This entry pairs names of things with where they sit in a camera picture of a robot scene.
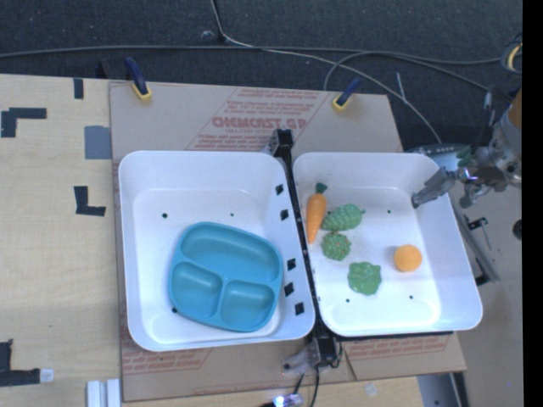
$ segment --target blue and yellow clamp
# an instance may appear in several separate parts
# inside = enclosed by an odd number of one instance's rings
[[[147,83],[143,78],[142,71],[139,69],[136,61],[133,58],[126,58],[125,67],[128,70],[130,77],[134,80],[132,89],[137,97],[143,101],[150,99],[153,93],[151,92],[151,89],[148,88]]]
[[[333,99],[332,107],[339,112],[343,111],[349,103],[350,96],[360,87],[361,84],[362,79],[360,77],[355,77],[355,79],[347,86],[343,93],[340,93],[336,98]]]

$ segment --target toy carrot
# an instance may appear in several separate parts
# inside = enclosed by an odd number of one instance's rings
[[[315,193],[307,200],[307,212],[305,215],[305,225],[307,227],[307,241],[313,243],[316,233],[321,227],[322,220],[326,213],[326,197],[323,195],[327,186],[322,183],[316,184]]]

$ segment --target wooden table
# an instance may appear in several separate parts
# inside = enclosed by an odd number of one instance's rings
[[[112,164],[84,148],[86,126],[109,127],[108,86],[85,80],[80,100],[72,79],[0,75],[0,110],[47,109],[0,138],[0,342],[14,340],[12,369],[54,371],[50,383],[0,387],[1,405],[85,405],[88,381],[120,378]],[[105,216],[76,215],[76,186]],[[368,383],[321,385],[316,406],[423,405],[415,377]],[[312,389],[302,389],[307,399]],[[130,404],[256,406],[277,394]]]

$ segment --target orange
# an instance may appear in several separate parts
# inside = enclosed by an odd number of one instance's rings
[[[394,252],[394,262],[398,270],[414,271],[423,262],[423,254],[412,244],[404,244]]]

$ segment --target divided blue plate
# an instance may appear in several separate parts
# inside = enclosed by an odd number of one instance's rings
[[[187,228],[176,246],[168,293],[193,321],[254,332],[272,317],[283,282],[283,261],[262,237],[212,222]]]

